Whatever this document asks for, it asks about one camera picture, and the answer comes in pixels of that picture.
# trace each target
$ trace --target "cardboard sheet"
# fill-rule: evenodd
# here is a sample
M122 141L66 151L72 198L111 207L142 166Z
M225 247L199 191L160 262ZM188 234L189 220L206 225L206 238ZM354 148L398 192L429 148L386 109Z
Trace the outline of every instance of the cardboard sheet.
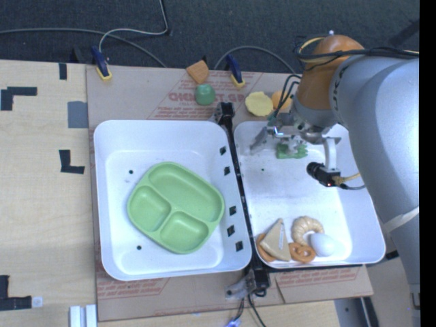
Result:
M112 119L208 120L219 102L232 102L234 127L246 120L264 120L250 114L244 100L251 92L281 90L288 74L243 73L246 85L237 89L230 73L211 71L206 83L216 100L197 105L196 83L184 69L111 67L112 80L103 82L93 66L87 67L91 182L95 234L97 306L99 321L236 309L239 301L225 299L225 287L242 272L169 279L122 282L106 274L99 252L99 223L95 187L93 132ZM316 300L368 296L373 293L364 266L295 270L270 274L271 287L257 305L281 305Z

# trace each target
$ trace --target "gray cable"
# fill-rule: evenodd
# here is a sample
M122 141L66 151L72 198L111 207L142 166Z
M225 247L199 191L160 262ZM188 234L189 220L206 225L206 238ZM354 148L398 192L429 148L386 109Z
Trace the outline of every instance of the gray cable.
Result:
M249 50L257 50L257 51L261 51L261 52L265 52L265 53L267 53L267 54L269 54L270 56L273 56L274 58L276 58L276 59L278 59L280 62L282 62L282 64L284 64L290 71L291 71L291 73L293 73L293 74L295 74L295 70L294 70L294 68L292 68L289 64L287 64L286 63L286 61L285 60L283 60L279 55L277 55L277 54L275 54L275 53L273 53L273 52L271 52L271 51L269 51L269 50L267 50L267 49L265 49L265 48L262 48L262 47L257 47L257 46L250 46L250 45L247 45L247 46L239 46L239 47L235 47L235 48L233 48L233 49L231 49L230 51L227 51L219 60L218 60L218 62L217 62L217 64L215 64L215 66L214 66L214 70L216 70L218 67L219 67L219 64L223 61L223 59L228 55L228 54L230 54L230 53L232 53L232 52L234 52L234 51L237 51L237 50L242 50L242 49L249 49Z
M49 31L49 32L74 32L74 33L90 33L90 34L98 34L98 35L105 35L103 31L96 31L96 30L90 30L90 29L78 29L78 28L27 28L27 29L10 29L10 30L3 30L0 31L0 35L5 34L13 34L13 33L37 33L42 31ZM145 48L139 46L138 44L135 44L134 42L131 42L127 39L124 39L122 37L118 37L115 35L107 35L107 37L111 37L113 39L116 39L118 41L125 42L126 44L129 44L130 46L133 46L137 48L138 50L141 50L142 52L146 53L148 56L153 58L158 64L160 64L162 67L167 68L167 66L155 55L153 55L151 52L147 51Z

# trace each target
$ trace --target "wooden table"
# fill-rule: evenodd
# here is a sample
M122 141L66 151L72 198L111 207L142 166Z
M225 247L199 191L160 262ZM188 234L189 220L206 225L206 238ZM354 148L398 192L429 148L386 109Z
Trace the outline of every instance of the wooden table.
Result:
M73 305L96 303L89 133L68 128L67 103L87 101L86 65L0 61L0 89L37 87L0 111L0 275L9 296L41 296L43 307L0 311L0 326L68 326ZM84 174L61 173L71 150ZM260 307L267 326L337 327L333 301ZM99 326L225 326L235 311L99 323ZM243 326L259 326L251 309Z

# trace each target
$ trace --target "blue clamp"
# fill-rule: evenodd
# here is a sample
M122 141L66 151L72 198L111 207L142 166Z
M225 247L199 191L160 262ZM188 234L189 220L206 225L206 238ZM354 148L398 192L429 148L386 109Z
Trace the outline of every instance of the blue clamp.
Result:
M240 72L239 64L236 59L232 55L228 54L225 56L225 61L232 71L230 78L232 79L233 84L238 88L243 87L245 85L245 80L243 79L243 75Z
M100 75L103 81L110 80L112 78L112 73L108 68L108 64L104 59L104 55L98 50L98 47L92 46L91 52L93 54L93 58L95 64L97 65L97 73Z

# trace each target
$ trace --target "black connector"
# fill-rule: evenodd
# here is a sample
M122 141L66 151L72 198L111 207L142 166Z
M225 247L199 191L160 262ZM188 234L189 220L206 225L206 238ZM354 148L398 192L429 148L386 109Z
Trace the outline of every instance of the black connector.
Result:
M339 171L329 171L322 163L311 162L306 167L306 171L312 178L316 179L325 187L336 187L333 177L340 176Z

